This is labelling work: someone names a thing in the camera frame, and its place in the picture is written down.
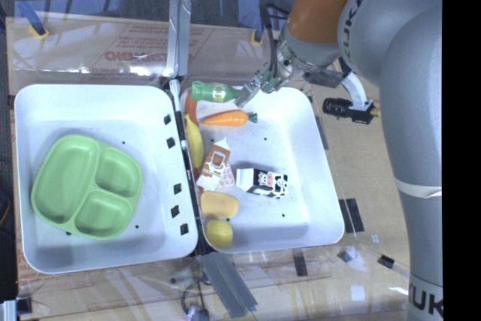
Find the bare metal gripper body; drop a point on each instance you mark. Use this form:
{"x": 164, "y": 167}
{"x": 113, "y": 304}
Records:
{"x": 287, "y": 65}

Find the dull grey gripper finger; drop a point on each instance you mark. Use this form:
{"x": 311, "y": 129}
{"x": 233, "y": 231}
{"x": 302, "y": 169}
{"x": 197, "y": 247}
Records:
{"x": 244, "y": 97}

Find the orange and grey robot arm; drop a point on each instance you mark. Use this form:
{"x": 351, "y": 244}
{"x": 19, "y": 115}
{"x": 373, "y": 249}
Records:
{"x": 398, "y": 49}

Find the orange carrot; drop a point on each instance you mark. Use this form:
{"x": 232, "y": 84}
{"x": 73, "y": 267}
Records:
{"x": 225, "y": 118}

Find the green plastic bottle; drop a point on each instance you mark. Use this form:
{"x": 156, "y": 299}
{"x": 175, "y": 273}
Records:
{"x": 210, "y": 92}

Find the yellow banana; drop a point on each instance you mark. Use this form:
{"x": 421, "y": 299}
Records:
{"x": 195, "y": 143}

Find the white plastic tray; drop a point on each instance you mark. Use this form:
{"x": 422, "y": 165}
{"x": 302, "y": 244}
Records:
{"x": 112, "y": 112}
{"x": 289, "y": 146}

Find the orange and white carton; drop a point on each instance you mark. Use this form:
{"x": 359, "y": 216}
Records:
{"x": 216, "y": 169}

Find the white cow print carton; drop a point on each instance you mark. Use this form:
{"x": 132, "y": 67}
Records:
{"x": 268, "y": 182}

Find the yellow bread roll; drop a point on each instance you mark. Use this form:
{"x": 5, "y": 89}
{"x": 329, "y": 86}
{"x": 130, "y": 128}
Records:
{"x": 219, "y": 204}

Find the brown cardboard board red print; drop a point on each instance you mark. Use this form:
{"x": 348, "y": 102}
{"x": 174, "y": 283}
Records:
{"x": 353, "y": 169}

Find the yellow lemon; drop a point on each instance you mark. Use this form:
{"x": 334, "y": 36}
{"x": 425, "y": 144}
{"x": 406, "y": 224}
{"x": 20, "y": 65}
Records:
{"x": 219, "y": 233}

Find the green divided plate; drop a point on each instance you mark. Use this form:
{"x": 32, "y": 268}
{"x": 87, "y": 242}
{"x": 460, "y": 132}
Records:
{"x": 84, "y": 186}

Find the black cylinder on white bracket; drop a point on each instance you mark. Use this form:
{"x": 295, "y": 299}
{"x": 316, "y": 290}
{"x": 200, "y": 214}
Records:
{"x": 340, "y": 107}

